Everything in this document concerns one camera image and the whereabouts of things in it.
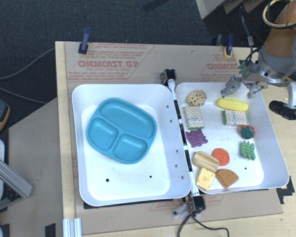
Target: table surface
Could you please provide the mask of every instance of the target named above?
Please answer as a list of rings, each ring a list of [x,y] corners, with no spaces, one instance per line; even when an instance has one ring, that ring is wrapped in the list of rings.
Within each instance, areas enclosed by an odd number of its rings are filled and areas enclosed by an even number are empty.
[[[57,88],[58,88],[58,109],[59,109],[59,132],[60,152],[62,166],[62,194],[63,194],[63,215],[65,219],[76,218],[74,204],[74,182],[73,165],[71,157],[71,137],[69,126],[69,107],[67,92],[66,54],[64,42],[56,42],[56,67],[57,67]],[[236,59],[244,59],[248,48],[233,48]],[[266,103],[272,100],[286,102],[288,93],[286,88],[269,86],[262,91]],[[207,222],[208,227],[226,227],[230,236],[295,236],[296,237],[296,120],[287,120],[268,110],[275,134],[281,147],[289,174],[294,185],[295,193],[284,198],[282,205],[283,214],[250,217],[241,219],[230,219],[223,221]],[[110,236],[176,236],[178,225],[146,228],[139,230],[128,230],[114,233],[102,233],[84,235],[88,237],[110,237]],[[227,236],[223,231],[206,230],[198,224],[186,224],[181,236]]]

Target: wire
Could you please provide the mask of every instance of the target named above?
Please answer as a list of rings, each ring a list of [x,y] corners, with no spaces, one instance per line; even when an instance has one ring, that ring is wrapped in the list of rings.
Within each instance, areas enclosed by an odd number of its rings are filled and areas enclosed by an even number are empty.
[[[34,103],[39,103],[39,104],[47,104],[46,102],[43,102],[43,101],[39,101],[39,100],[35,100],[35,99],[32,99],[32,98],[29,98],[29,97],[25,97],[25,96],[21,96],[19,94],[16,94],[16,93],[13,93],[9,90],[6,90],[4,88],[1,88],[0,87],[0,90],[10,94],[10,95],[13,95],[13,96],[16,96],[16,97],[19,97],[19,98],[22,98],[22,99],[25,99],[25,100],[28,100],[28,101],[31,101],[31,102],[34,102]]]
[[[184,225],[187,223],[187,221],[189,220],[190,217],[192,217],[192,218],[196,221],[196,223],[198,223],[199,225],[201,225],[202,227],[204,227],[204,228],[206,228],[206,229],[208,229],[208,230],[215,230],[215,231],[216,231],[216,230],[226,230],[226,231],[227,231],[227,237],[229,237],[229,230],[228,230],[227,228],[225,228],[225,227],[210,228],[210,227],[204,226],[201,222],[199,222],[199,221],[195,218],[195,216],[193,215],[193,213],[187,215],[186,218],[182,221],[182,223],[180,224],[179,229],[178,229],[177,237],[180,237],[180,233],[181,233],[181,231],[182,231]]]
[[[270,9],[270,7],[272,5],[274,5],[278,1],[282,1],[282,0],[272,0],[264,8],[263,13],[262,13],[262,19],[265,22],[265,24],[267,24],[268,26],[270,26],[272,28],[276,28],[276,29],[292,29],[292,28],[296,27],[296,20],[292,21],[292,22],[287,22],[286,24],[274,24],[274,23],[270,22],[270,20],[269,20],[269,9]]]
[[[42,55],[40,55],[38,58],[36,58],[34,61],[32,61],[30,64],[26,65],[24,68],[22,68],[21,70],[19,70],[18,72],[15,72],[11,75],[8,76],[4,76],[4,77],[0,77],[0,80],[5,80],[5,79],[9,79],[11,77],[14,77],[16,75],[18,75],[19,73],[23,72],[24,70],[26,70],[29,66],[31,66],[33,63],[35,63],[36,61],[38,61],[40,58],[42,58],[44,55],[50,53],[51,51],[53,51],[55,48],[52,48],[46,52],[44,52]]]

